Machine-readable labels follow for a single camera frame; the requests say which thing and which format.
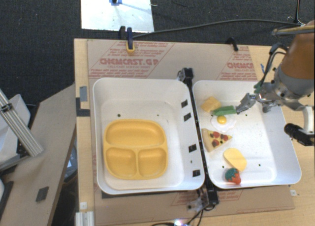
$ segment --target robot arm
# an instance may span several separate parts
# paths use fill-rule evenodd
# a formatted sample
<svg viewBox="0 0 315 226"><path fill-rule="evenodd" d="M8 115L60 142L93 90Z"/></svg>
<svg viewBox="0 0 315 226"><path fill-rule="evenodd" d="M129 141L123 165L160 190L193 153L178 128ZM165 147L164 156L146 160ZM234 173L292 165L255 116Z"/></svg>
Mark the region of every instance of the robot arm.
<svg viewBox="0 0 315 226"><path fill-rule="evenodd" d="M306 26L308 29L314 26L314 20ZM271 68L274 56L282 53L276 52L278 48L284 49L286 53L275 70L274 79L265 83L264 79ZM314 107L299 102L300 98L309 96L314 91L314 30L312 33L298 34L289 49L280 43L275 44L269 54L264 76L255 85L254 94L247 93L241 104L236 107L236 111L237 113L245 111L256 101L262 104L264 113L270 111L273 106L283 105L295 111L303 111L304 127L288 124L284 131L301 144L314 145Z"/></svg>

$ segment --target toy pizza slice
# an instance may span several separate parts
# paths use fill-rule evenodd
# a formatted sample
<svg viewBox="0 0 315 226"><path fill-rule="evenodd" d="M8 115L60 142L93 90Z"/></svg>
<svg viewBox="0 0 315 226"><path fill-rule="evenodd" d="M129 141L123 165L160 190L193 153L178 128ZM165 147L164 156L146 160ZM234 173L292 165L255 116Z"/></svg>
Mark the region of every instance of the toy pizza slice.
<svg viewBox="0 0 315 226"><path fill-rule="evenodd" d="M232 138L230 135L208 129L201 129L201 134L203 143L208 152L213 151Z"/></svg>

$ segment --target yellow toy cheese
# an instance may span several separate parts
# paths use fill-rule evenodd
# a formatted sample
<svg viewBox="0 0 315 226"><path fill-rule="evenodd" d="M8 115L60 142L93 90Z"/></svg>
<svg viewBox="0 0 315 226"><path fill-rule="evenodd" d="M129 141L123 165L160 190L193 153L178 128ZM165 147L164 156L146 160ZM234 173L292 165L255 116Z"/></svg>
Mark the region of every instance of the yellow toy cheese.
<svg viewBox="0 0 315 226"><path fill-rule="evenodd" d="M218 109L221 107L221 103L216 100L214 97L209 97L204 103L201 105L201 108L205 112L210 112L212 110Z"/></svg>
<svg viewBox="0 0 315 226"><path fill-rule="evenodd" d="M243 171L247 165L247 161L239 150L229 148L223 153L225 159L237 170Z"/></svg>

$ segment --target black carpet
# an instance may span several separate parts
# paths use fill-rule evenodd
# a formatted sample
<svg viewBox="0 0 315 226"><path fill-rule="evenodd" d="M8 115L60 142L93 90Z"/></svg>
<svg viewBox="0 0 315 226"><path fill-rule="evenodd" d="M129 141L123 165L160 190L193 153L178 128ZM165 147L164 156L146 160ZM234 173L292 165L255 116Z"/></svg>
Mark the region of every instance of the black carpet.
<svg viewBox="0 0 315 226"><path fill-rule="evenodd" d="M233 19L286 21L296 0L151 0L155 30ZM301 0L300 20L314 18L314 0ZM0 0L0 88L37 103L74 82L73 39L116 39L117 32L82 30L80 0ZM155 34L141 40L288 45L271 36L274 23L241 22Z"/></svg>

